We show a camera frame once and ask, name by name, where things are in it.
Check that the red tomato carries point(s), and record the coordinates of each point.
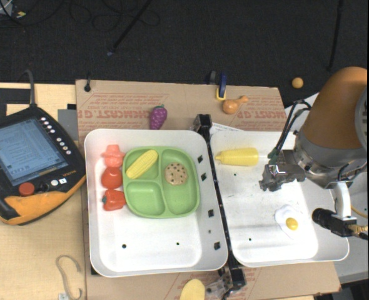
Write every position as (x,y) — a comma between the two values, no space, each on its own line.
(111,178)

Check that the yellow mustard bottle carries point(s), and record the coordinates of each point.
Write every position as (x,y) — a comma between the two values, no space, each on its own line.
(239,157)

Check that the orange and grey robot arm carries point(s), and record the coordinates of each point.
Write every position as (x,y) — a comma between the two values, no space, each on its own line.
(337,114)

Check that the brown cardboard board red print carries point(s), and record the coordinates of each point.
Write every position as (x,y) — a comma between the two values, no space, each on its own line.
(184,105)

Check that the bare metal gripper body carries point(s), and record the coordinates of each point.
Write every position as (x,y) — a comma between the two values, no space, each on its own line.
(289,170)

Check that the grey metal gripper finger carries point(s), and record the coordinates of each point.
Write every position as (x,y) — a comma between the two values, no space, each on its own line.
(264,183)
(275,185)

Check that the yellow ball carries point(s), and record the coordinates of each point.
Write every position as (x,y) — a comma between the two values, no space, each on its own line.
(297,82)

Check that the black cylinder on white bracket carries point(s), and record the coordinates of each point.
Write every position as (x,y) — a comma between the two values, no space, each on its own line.
(334,219)

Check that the white plastic tray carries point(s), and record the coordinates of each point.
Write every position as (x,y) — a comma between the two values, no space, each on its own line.
(253,198)
(153,245)

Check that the red bell pepper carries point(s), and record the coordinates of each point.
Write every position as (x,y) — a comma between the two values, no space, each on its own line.
(114,200)

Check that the orange chicken drumstick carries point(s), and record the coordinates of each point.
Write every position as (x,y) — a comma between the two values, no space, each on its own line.
(230,106)

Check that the purple grapes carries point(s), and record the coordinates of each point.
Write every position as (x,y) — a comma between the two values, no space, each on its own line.
(158,117)

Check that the thin black rod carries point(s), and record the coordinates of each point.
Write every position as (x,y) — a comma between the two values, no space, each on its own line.
(217,189)

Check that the brown chocolate chip biscuit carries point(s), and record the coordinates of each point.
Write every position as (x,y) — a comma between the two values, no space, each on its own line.
(175,173)

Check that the yellow oval toy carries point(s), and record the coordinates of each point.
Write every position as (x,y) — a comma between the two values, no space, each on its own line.
(192,291)

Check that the green divided plate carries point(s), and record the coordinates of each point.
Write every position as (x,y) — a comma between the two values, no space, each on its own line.
(147,198)

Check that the white fried egg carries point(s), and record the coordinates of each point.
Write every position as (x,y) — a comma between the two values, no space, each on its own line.
(289,220)

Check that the yellow corn cob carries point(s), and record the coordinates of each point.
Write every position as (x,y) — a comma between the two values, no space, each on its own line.
(141,164)

